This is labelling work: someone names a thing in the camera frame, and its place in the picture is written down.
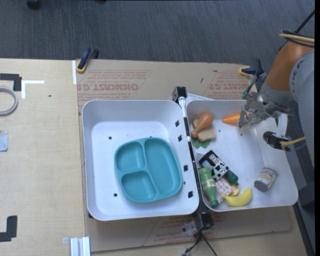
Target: tin can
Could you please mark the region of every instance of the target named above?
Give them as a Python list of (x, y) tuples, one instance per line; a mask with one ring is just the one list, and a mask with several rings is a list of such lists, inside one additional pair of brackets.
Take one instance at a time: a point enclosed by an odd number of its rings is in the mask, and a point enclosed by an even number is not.
[(277, 175), (273, 170), (270, 168), (263, 168), (257, 179), (254, 181), (254, 186), (262, 192), (267, 192), (276, 177)]

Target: white tray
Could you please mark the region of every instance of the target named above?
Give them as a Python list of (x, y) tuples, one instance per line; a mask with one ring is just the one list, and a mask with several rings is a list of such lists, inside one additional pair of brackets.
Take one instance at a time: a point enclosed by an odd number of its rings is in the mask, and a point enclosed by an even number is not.
[[(95, 219), (112, 221), (196, 211), (199, 194), (178, 104), (170, 100), (92, 100), (83, 106), (82, 124), (87, 208)], [(133, 202), (121, 189), (114, 155), (122, 144), (150, 136), (171, 145), (180, 164), (183, 185), (172, 197)]]
[[(223, 200), (218, 207), (211, 208), (208, 199), (204, 197), (208, 208), (215, 212), (291, 206), (298, 200), (297, 186), (286, 153), (263, 140), (266, 131), (277, 131), (275, 120), (269, 118), (251, 128), (239, 128), (236, 124), (222, 122), (222, 118), (240, 113), (245, 103), (244, 100), (194, 100), (186, 107), (190, 131), (194, 129), (192, 121), (202, 113), (209, 112), (214, 118), (212, 125), (216, 139), (207, 148), (193, 147), (198, 167), (201, 167), (198, 160), (212, 150), (239, 177), (239, 194), (248, 187), (252, 188), (250, 203), (239, 207), (229, 206)], [(254, 181), (264, 167), (271, 168), (277, 175), (267, 192), (254, 187)]]

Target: yellow cable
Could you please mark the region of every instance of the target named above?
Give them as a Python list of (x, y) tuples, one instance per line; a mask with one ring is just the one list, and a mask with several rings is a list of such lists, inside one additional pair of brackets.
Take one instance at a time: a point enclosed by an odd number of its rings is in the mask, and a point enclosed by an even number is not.
[(281, 144), (281, 147), (285, 148), (285, 147), (287, 147), (289, 145), (295, 144), (295, 143), (303, 141), (305, 139), (306, 139), (306, 137), (301, 137), (301, 138), (297, 138), (297, 139), (295, 139), (293, 141), (280, 141), (280, 144)]
[(291, 39), (296, 39), (296, 40), (300, 40), (300, 41), (304, 41), (304, 42), (308, 42), (308, 43), (315, 43), (315, 40), (313, 38), (309, 38), (309, 37), (304, 37), (304, 36), (300, 36), (300, 35), (294, 35), (294, 34), (280, 34), (279, 35), (282, 38), (291, 38)]

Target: dark gray floor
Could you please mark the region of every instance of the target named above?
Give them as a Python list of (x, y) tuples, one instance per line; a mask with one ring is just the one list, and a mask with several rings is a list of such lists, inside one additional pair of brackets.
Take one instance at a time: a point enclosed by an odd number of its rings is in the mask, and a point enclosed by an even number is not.
[[(0, 58), (74, 60), (92, 47), (99, 49), (99, 59), (110, 60), (255, 67), (259, 58), (268, 72), (285, 43), (281, 29), (295, 31), (314, 9), (315, 0), (41, 0), (38, 10), (28, 8), (27, 0), (1, 1)], [(300, 33), (315, 37), (315, 16)], [(297, 117), (289, 120), (288, 132), (301, 136)], [(302, 172), (305, 184), (314, 181), (306, 149), (297, 150), (293, 158), (298, 159), (293, 169)], [(315, 238), (310, 241), (303, 217), (306, 209), (298, 203), (294, 209), (308, 255), (314, 255)], [(311, 225), (314, 215), (313, 207)]]

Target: bread slice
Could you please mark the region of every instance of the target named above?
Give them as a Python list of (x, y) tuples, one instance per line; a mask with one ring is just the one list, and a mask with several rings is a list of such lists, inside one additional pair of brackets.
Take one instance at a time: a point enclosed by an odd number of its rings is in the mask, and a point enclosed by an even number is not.
[[(197, 124), (198, 124), (199, 119), (195, 119), (193, 120), (192, 124), (193, 127), (196, 128)], [(202, 129), (201, 131), (198, 132), (198, 137), (197, 139), (201, 142), (207, 141), (207, 140), (214, 140), (216, 138), (216, 132), (211, 125), (209, 125), (208, 127)]]

